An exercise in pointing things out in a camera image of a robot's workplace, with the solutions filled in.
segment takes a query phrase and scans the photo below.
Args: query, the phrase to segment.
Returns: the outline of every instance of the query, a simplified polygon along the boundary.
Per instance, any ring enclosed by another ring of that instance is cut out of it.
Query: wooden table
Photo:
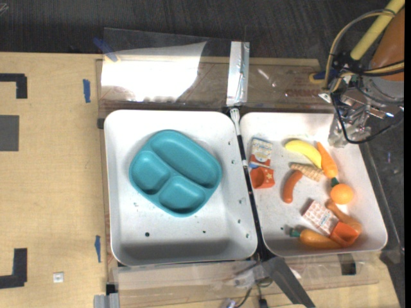
[[[0,53],[0,73],[28,77],[28,99],[16,99],[15,83],[0,82],[0,115],[19,116],[20,126],[19,151],[0,151],[0,275],[12,274],[15,248],[28,250],[28,281],[24,287],[0,289],[0,307],[92,307],[94,295],[105,293],[101,130],[96,126],[96,61],[101,59]],[[90,103],[83,79],[91,83]],[[399,307],[387,267],[377,260],[376,270],[377,284],[308,294],[318,307]],[[54,283],[58,272],[64,272],[64,281]],[[270,307],[290,304],[282,294],[267,300]],[[244,307],[258,307],[256,298]]]

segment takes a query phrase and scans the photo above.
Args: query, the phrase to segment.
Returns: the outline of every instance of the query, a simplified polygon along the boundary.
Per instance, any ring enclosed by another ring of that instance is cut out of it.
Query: banana
[[[285,144],[285,148],[289,151],[294,151],[305,155],[315,164],[317,168],[321,169],[321,154],[313,145],[299,139],[294,139],[287,142]]]

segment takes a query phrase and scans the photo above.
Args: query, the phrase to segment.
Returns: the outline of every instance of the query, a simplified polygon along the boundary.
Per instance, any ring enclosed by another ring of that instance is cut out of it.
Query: orange fruit
[[[353,199],[354,191],[346,184],[337,184],[331,189],[330,196],[336,204],[347,204]]]

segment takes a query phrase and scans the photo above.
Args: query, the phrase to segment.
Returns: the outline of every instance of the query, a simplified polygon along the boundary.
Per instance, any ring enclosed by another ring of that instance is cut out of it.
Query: yellow tube
[[[405,0],[391,0],[385,7],[385,9],[392,10],[394,13],[398,13],[400,9],[402,9],[404,4]],[[351,58],[353,60],[360,60],[362,58],[362,56],[367,52],[367,50],[371,47],[371,45],[375,42],[379,35],[383,33],[384,29],[387,27],[391,19],[392,18],[389,16],[378,16],[378,18],[374,21],[365,35],[361,38],[359,43],[357,43],[357,45],[351,51]]]

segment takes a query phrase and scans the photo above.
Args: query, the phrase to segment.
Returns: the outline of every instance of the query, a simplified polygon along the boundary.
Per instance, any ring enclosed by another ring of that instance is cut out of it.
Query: dark background
[[[316,58],[324,67],[335,35],[351,20],[384,8],[389,1],[0,0],[9,6],[0,16],[0,51],[98,53],[93,38],[102,38],[104,28],[119,28],[249,40],[252,56]],[[371,22],[352,28],[343,47],[352,48]],[[259,44],[253,47],[256,38]],[[364,149],[370,150],[379,170],[371,178],[382,197],[380,207],[390,235],[383,258],[404,307],[403,139],[401,125]]]

